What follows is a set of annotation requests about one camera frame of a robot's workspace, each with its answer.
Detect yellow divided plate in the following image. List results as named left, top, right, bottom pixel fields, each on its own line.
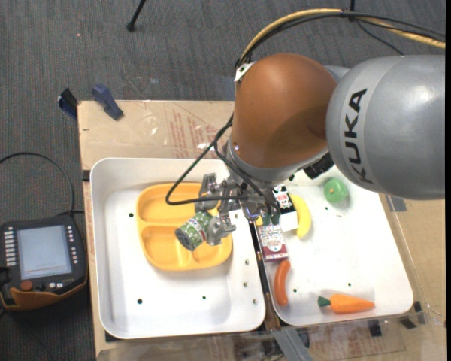
left=135, top=181, right=235, bottom=272

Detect brown cardboard board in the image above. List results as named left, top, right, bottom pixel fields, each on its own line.
left=77, top=99, right=446, bottom=361

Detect cow print white carton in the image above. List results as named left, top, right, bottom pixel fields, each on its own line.
left=271, top=184, right=299, bottom=233

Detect orange carrot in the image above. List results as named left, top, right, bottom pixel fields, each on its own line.
left=316, top=293, right=376, bottom=314

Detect black cylinder on white bracket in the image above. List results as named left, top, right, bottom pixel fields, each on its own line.
left=303, top=152, right=335, bottom=181

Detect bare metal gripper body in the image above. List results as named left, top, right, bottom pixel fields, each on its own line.
left=218, top=176, right=280, bottom=222

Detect red and white carton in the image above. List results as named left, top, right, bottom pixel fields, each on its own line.
left=256, top=223, right=289, bottom=263

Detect orange sausage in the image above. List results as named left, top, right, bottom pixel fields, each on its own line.
left=273, top=259, right=292, bottom=308

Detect green labelled can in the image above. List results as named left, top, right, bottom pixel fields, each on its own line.
left=174, top=211, right=214, bottom=252

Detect green doughnut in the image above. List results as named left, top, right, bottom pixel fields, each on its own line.
left=322, top=177, right=350, bottom=204

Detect yellow banana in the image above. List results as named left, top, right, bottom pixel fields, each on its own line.
left=288, top=193, right=313, bottom=239

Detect white plastic tray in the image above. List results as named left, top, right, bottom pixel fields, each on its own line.
left=250, top=165, right=415, bottom=328
left=89, top=157, right=267, bottom=340

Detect thin black rod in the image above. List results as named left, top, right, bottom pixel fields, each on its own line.
left=249, top=219, right=274, bottom=331

